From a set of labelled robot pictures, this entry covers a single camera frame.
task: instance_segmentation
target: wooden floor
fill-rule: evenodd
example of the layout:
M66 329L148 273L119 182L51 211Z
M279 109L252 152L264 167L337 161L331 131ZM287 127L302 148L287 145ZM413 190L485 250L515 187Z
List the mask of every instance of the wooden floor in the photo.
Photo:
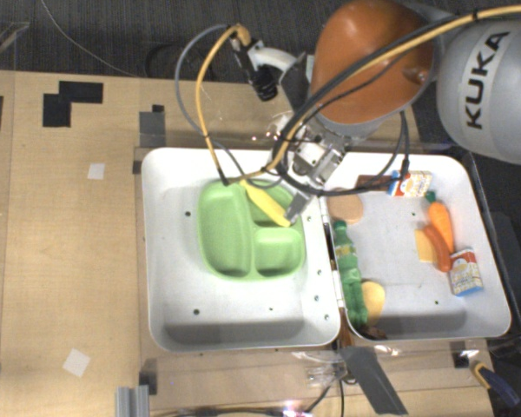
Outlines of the wooden floor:
M43 128L43 94L57 93L60 80L104 83L103 103L73 103L70 129ZM251 136L287 111L281 98L256 102L246 85L205 89L213 131L231 144L252 144ZM152 104L165 106L168 143L196 143L173 93L166 81L0 71L0 417L111 416L115 389L135 387L150 358L178 366L171 374L187 382L178 403L168 390L151 397L156 414L208 397L227 405L240 397L253 403L286 398L263 393L274 383L268 375L244 385L244 395L229 389L231 371L211 371L207 377L219 382L201 385L205 372L192 374L193 368L209 355L176 357L151 344L139 289L132 165L139 112ZM392 140L397 124L389 122L379 134ZM92 163L104 164L103 179L88 178ZM482 341L468 347L490 362ZM410 414L492 415L487 392L469 371L453 369L447 348L415 347L413 354L425 356L388 361L386 371ZM90 358L81 377L63 369L72 349ZM320 392L305 386L304 372L284 377L288 389L282 391L297 393L287 398L308 402ZM374 415L359 387L346 392L346 415ZM337 415L339 408L332 390L317 415Z

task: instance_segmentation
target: wooden table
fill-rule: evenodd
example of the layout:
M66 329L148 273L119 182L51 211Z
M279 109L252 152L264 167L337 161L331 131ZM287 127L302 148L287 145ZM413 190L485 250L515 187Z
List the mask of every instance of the wooden table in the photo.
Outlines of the wooden table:
M44 128L43 94L57 93L60 80L103 83L103 102L73 103L71 128ZM191 89L183 85L185 95ZM283 97L260 103L247 85L205 83L205 90L207 119L230 146L262 146L251 137L288 111ZM151 396L154 414L307 403L320 393L307 387L305 364L291 351L177 355L152 342L139 289L142 227L132 172L139 113L163 105L168 145L201 145L172 82L0 71L0 96L0 417L111 416L115 389L135 387L151 360L159 382L167 379ZM374 139L397 134L391 120ZM104 164L103 179L88 178L92 163ZM483 341L466 345L490 366ZM63 369L73 348L90 357L81 377ZM447 342L399 350L409 356L382 363L411 415L492 415L487 392L467 369L453 368ZM359 387L346 394L346 415L374 415ZM339 402L334 388L317 415L339 414Z

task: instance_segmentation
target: blue tool handle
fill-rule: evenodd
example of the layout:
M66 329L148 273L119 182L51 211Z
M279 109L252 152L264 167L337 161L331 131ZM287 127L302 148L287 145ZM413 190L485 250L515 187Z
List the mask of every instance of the blue tool handle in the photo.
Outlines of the blue tool handle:
M521 401L513 388L498 374L493 373L490 369L486 369L486 367L481 367L478 373L498 393L508 407L515 407Z

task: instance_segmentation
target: green bottle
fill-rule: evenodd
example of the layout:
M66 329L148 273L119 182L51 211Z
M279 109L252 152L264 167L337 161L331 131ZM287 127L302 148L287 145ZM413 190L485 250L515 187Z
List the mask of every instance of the green bottle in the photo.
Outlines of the green bottle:
M344 221L336 221L333 224L333 230L334 252L346 300L347 317L353 327L359 329L366 325L368 312L363 299L357 253L355 246L347 236L347 225Z

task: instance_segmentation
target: green plate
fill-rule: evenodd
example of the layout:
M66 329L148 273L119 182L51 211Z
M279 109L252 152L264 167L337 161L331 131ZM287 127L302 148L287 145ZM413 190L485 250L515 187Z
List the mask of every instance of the green plate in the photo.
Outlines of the green plate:
M283 208L292 195L277 186L267 191ZM216 274L238 280L290 275L305 261L305 234L298 219L275 224L239 184L212 182L201 192L198 234L202 259Z

